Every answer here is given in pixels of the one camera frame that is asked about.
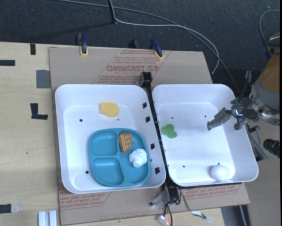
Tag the black cylinder on white bracket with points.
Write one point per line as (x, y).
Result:
(272, 146)

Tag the blue divided plate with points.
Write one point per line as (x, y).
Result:
(105, 149)

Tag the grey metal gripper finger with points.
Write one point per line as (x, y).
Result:
(218, 120)
(239, 125)

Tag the thin black rod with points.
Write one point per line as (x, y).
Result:
(160, 135)

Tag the green toy lettuce leaf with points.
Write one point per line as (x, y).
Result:
(168, 131)

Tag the white plastic tray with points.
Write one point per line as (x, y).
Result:
(77, 154)
(202, 147)

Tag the white egg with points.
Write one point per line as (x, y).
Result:
(219, 172)

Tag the orange toy waffle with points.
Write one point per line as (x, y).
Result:
(125, 142)

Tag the white toy cauliflower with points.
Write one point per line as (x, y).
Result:
(138, 158)

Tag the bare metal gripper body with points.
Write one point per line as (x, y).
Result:
(251, 113)

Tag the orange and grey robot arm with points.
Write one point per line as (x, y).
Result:
(270, 79)

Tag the brown cardboard board red print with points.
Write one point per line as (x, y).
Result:
(131, 65)

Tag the yellow toy crisp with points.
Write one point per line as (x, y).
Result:
(109, 109)

